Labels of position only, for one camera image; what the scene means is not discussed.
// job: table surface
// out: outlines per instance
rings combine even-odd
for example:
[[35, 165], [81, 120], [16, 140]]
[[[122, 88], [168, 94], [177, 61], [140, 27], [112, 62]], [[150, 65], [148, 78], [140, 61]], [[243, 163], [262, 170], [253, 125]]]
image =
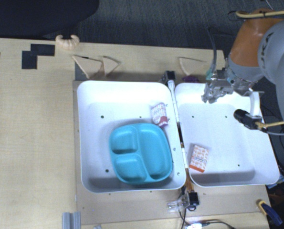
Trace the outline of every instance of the table surface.
[[[193, 70], [202, 79], [212, 59], [211, 50], [80, 43], [74, 51], [56, 47], [54, 56], [37, 57], [37, 70], [23, 70], [22, 51], [30, 51], [32, 43], [54, 45], [53, 41], [0, 39], [0, 228], [61, 228], [62, 213], [77, 210], [73, 55], [98, 60], [108, 56], [121, 62], [110, 76], [103, 72], [95, 76], [110, 81], [158, 81], [165, 70], [174, 70], [179, 80], [184, 76], [179, 57], [204, 62]], [[218, 51], [218, 67], [223, 66], [223, 54]], [[258, 199], [269, 203], [265, 186], [195, 189], [200, 206], [188, 214], [188, 222], [221, 219], [238, 229], [269, 228], [256, 206]], [[130, 216], [123, 222], [118, 219], [124, 217], [121, 206], [112, 210], [106, 198], [90, 196], [87, 200], [102, 213], [99, 221], [82, 228], [101, 223], [104, 229], [178, 229], [182, 221], [177, 214], [166, 216], [153, 209], [165, 206], [178, 193], [135, 192], [139, 198], [130, 192], [115, 195], [112, 202], [140, 202], [140, 208], [132, 208], [140, 220], [133, 222]], [[149, 217], [148, 210], [155, 216]]]

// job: blue bowl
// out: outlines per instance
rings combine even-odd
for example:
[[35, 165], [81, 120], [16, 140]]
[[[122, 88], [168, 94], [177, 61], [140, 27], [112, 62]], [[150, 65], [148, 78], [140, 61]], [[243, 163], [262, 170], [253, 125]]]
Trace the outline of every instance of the blue bowl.
[[116, 176], [122, 182], [141, 185], [166, 179], [172, 171], [172, 158], [161, 128], [149, 123], [115, 129], [109, 139]]

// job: dark floor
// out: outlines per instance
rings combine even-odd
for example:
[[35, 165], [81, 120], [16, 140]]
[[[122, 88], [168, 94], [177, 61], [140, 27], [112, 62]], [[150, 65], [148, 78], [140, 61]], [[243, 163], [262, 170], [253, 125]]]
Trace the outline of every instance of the dark floor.
[[[284, 10], [284, 0], [268, 0], [275, 10]], [[149, 46], [211, 48], [206, 28], [215, 32], [218, 49], [228, 55], [242, 21], [230, 21], [228, 12], [268, 8], [260, 0], [100, 0], [98, 11], [77, 26], [57, 34], [79, 36], [82, 42]], [[262, 111], [266, 118], [281, 119], [275, 86], [262, 79], [255, 90], [265, 91]], [[272, 137], [273, 148], [284, 169], [284, 137]], [[274, 207], [284, 220], [284, 202]]]

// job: black chair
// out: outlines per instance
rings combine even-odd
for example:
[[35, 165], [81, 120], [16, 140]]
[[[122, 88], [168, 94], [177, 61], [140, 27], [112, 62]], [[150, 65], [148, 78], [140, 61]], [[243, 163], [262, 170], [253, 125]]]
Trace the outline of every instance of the black chair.
[[0, 37], [35, 38], [94, 14], [99, 0], [0, 0]]

